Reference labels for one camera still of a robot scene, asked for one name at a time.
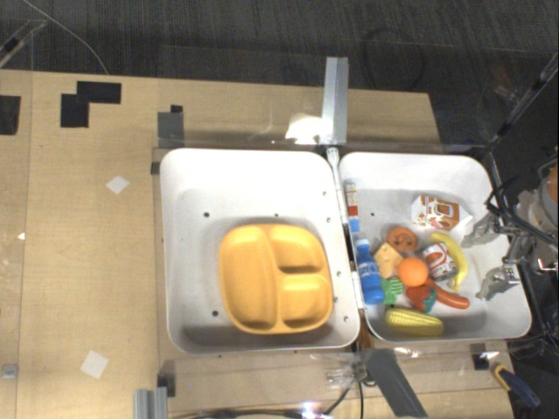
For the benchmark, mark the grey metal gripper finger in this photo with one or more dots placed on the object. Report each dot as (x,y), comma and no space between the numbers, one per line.
(495,283)
(478,233)

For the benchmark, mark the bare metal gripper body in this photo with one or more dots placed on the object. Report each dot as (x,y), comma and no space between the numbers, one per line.
(519,251)

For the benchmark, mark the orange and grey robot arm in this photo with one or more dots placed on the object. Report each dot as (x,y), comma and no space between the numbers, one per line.
(552,194)

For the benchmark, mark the yellow banana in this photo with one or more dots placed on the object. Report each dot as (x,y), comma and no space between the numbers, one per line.
(458,258)

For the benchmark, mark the white plastic tray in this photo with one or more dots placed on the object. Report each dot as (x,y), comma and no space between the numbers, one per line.
(192,177)
(480,321)

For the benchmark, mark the white and orange carton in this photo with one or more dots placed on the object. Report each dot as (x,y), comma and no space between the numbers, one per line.
(441,214)

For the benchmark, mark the red sausage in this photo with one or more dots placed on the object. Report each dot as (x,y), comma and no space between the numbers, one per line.
(452,299)

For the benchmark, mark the red and white can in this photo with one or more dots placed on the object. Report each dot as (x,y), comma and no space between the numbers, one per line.
(439,262)

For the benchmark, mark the orange ball fruit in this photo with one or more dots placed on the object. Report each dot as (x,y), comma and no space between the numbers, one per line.
(412,272)

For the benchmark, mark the red strawberry with green leaves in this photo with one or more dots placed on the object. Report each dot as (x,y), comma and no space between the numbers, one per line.
(420,297)

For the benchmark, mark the yellow corn cob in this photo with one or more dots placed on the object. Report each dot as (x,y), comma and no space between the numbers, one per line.
(412,321)

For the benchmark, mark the yellow cheese wedge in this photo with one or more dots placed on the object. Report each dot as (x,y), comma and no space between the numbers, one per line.
(386,260)

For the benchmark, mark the blue bottle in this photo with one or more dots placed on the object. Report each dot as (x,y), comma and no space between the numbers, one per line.
(370,275)

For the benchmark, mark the red white blue packet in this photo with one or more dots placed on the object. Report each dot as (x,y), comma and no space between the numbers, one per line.
(351,203)

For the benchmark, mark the yellow divided plate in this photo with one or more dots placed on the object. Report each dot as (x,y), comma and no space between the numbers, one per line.
(244,273)

